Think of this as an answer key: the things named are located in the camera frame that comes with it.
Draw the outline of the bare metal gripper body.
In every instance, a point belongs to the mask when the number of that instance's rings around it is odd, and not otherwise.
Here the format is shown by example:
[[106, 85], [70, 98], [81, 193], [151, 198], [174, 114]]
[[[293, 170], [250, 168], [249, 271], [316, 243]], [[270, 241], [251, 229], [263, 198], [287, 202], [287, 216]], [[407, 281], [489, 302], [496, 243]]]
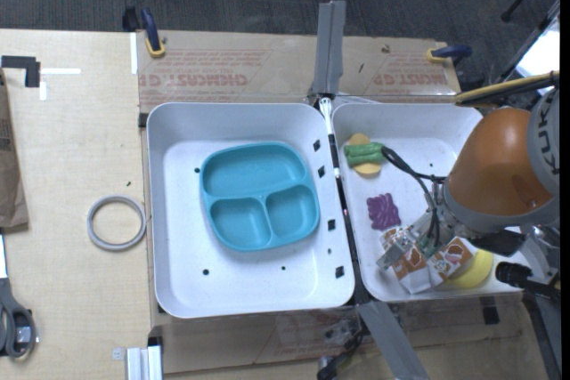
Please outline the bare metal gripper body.
[[408, 227], [410, 247], [424, 257], [432, 257], [452, 241], [459, 226], [460, 222], [447, 209], [427, 210]]

